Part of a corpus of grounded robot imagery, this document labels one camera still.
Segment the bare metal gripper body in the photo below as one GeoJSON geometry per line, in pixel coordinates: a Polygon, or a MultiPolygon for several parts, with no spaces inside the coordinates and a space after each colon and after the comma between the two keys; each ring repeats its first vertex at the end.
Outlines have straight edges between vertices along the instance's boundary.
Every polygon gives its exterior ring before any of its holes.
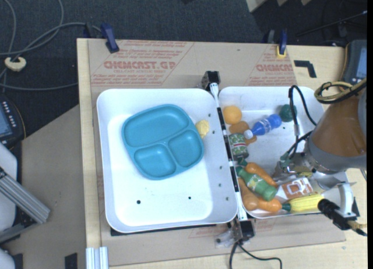
{"type": "Polygon", "coordinates": [[[307,160],[305,153],[284,153],[280,157],[280,170],[284,174],[297,176],[312,176],[316,173],[315,166],[307,160]]]}

